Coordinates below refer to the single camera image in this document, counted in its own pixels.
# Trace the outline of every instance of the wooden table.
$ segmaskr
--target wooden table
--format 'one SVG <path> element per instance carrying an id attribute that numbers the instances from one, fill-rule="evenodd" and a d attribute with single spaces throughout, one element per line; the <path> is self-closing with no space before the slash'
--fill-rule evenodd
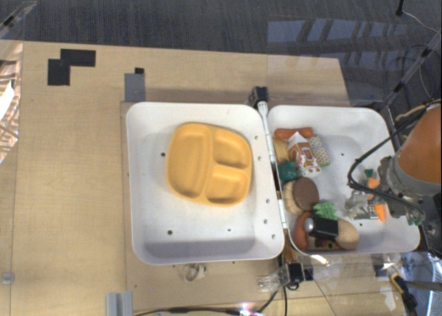
<path id="1" fill-rule="evenodd" d="M 61 48 L 96 50 L 96 66 L 71 67 L 70 86 L 48 86 L 48 59 L 58 59 Z M 211 264 L 207 277 L 193 284 L 180 279 L 179 266 L 147 266 L 134 259 L 126 265 L 133 252 L 124 236 L 120 104 L 124 73 L 135 67 L 145 69 L 149 100 L 244 102 L 253 86 L 268 86 L 276 101 L 348 104 L 335 59 L 25 42 L 14 316 L 104 315 L 106 293 L 127 289 L 136 311 L 242 300 L 258 304 L 268 298 L 257 294 L 256 276 L 272 270 L 273 261 Z M 317 283 L 290 292 L 290 310 L 403 314 L 400 297 L 385 278 L 375 278 L 369 257 L 337 257 L 334 271 L 330 278 L 318 267 Z M 266 315 L 282 315 L 283 308 L 275 301 Z"/>

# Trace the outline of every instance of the orange divided tray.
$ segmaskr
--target orange divided tray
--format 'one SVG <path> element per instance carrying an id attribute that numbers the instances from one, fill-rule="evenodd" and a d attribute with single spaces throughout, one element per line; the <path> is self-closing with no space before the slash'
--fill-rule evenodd
<path id="1" fill-rule="evenodd" d="M 173 133 L 166 182 L 178 197 L 229 207 L 247 196 L 252 156 L 249 142 L 225 128 L 187 123 Z"/>

